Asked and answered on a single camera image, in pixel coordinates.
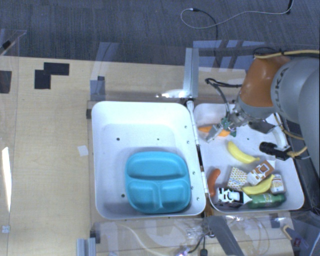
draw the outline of blue container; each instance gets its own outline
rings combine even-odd
[[[179,212],[191,198],[187,164],[170,152],[135,153],[126,162],[125,189],[130,205],[139,212]]]

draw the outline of white plastic tray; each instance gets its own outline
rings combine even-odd
[[[226,114],[226,108],[224,104],[199,104],[194,109],[194,118],[197,126],[204,126],[209,124],[219,123],[221,118]],[[268,123],[276,125],[276,121],[273,116],[267,118]],[[286,188],[286,201],[277,208],[265,208],[265,209],[249,209],[246,205],[241,206],[238,209],[219,208],[214,206],[218,211],[223,213],[235,213],[235,212],[266,212],[266,211],[289,211],[300,209],[304,204],[304,194],[298,178],[298,174],[295,168],[294,161],[289,158],[286,161],[276,159],[274,156],[270,156],[262,153],[259,150],[261,142],[271,142],[278,146],[284,146],[286,138],[280,129],[275,129],[274,132],[269,134],[263,134],[261,132],[251,129],[248,125],[237,128],[236,137],[231,135],[227,137],[217,137],[214,141],[207,143],[204,137],[199,132],[199,142],[203,161],[204,171],[207,177],[210,172],[219,168],[221,170],[220,176],[216,180],[216,187],[225,187],[228,182],[230,171],[232,167],[237,167],[244,172],[250,172],[260,162],[264,160],[275,160],[274,173],[281,174],[284,186]],[[244,164],[236,160],[230,155],[227,149],[227,143],[232,140],[240,149],[249,155],[260,157],[259,162],[251,164]]]
[[[200,214],[206,205],[190,114],[177,103],[102,101],[92,109],[95,203],[107,219],[131,219]],[[190,204],[181,212],[145,214],[128,202],[125,165],[134,153],[171,152],[189,170]]]

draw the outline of green bottle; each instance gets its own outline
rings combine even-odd
[[[285,194],[274,195],[269,193],[263,193],[250,195],[250,198],[252,199],[252,201],[248,202],[247,205],[251,209],[278,207],[284,201],[286,201]]]

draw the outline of white cable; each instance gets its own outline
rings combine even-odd
[[[191,25],[187,24],[187,23],[184,21],[182,15],[183,15],[186,11],[193,12],[193,11],[194,11],[193,8],[184,9],[184,10],[181,12],[181,14],[180,14],[180,18],[181,18],[182,22],[183,22],[185,25],[187,25],[189,28],[196,29],[196,30],[204,30],[204,29],[213,28],[213,27],[218,26],[218,25],[220,25],[220,24],[226,23],[226,22],[228,22],[228,21],[230,21],[230,20],[234,19],[235,17],[238,17],[238,16],[240,16],[240,15],[242,15],[242,14],[255,13],[255,14],[268,14],[268,15],[283,15],[283,14],[288,13],[288,12],[292,9],[292,6],[294,6],[294,0],[292,0],[292,3],[291,3],[290,8],[288,8],[288,9],[287,9],[286,11],[284,11],[284,12],[264,12],[264,11],[257,11],[257,10],[246,10],[246,11],[240,12],[240,13],[238,13],[238,14],[236,14],[236,15],[234,15],[234,16],[232,16],[232,17],[230,17],[230,18],[228,18],[228,19],[226,19],[226,20],[224,20],[224,21],[218,22],[218,23],[213,24],[213,25],[210,25],[210,26],[198,26],[198,27],[197,27],[197,26],[191,26]]]

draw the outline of yellow cable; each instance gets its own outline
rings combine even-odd
[[[298,55],[298,54],[318,54],[320,55],[319,50],[291,50],[291,51],[284,51],[284,52],[277,52],[267,55],[258,55],[255,54],[254,57],[257,59],[268,59],[272,57],[278,57],[278,56],[286,56],[286,55]]]
[[[281,130],[282,130],[286,135],[288,135],[288,136],[290,136],[290,137],[292,137],[292,138],[295,138],[295,139],[297,139],[297,140],[304,141],[304,138],[302,138],[302,137],[300,137],[300,136],[297,136],[297,135],[294,135],[294,134],[292,134],[291,132],[287,131],[287,130],[284,128],[284,126],[282,125],[282,123],[280,123],[280,121],[279,121],[279,119],[278,119],[278,117],[277,117],[277,115],[276,115],[275,113],[273,114],[273,116],[274,116],[277,124],[278,124],[279,127],[281,128]]]
[[[286,153],[289,157],[291,158],[295,158],[297,156],[300,156],[303,152],[305,152],[307,150],[307,146],[305,146],[303,149],[301,149],[300,151],[294,152],[294,151],[289,151],[288,153]]]

